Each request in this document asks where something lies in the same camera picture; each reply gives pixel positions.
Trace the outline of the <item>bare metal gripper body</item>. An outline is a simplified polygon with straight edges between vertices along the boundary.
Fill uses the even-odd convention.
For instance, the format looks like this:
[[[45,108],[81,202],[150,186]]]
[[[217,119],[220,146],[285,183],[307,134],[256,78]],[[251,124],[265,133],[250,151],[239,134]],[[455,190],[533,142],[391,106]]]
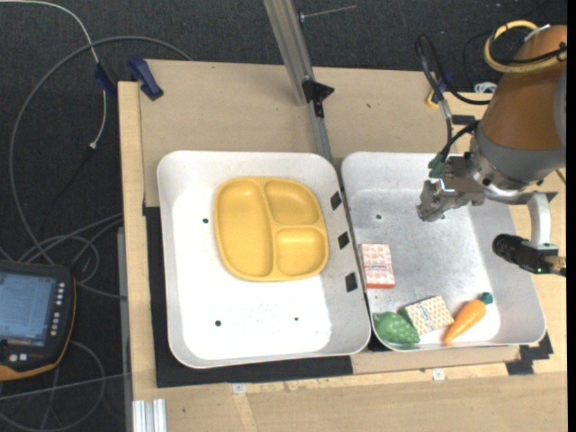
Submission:
[[[485,200],[522,204],[528,199],[526,188],[544,177],[544,153],[537,150],[473,148],[452,156],[443,150],[439,159],[439,193],[454,207]]]

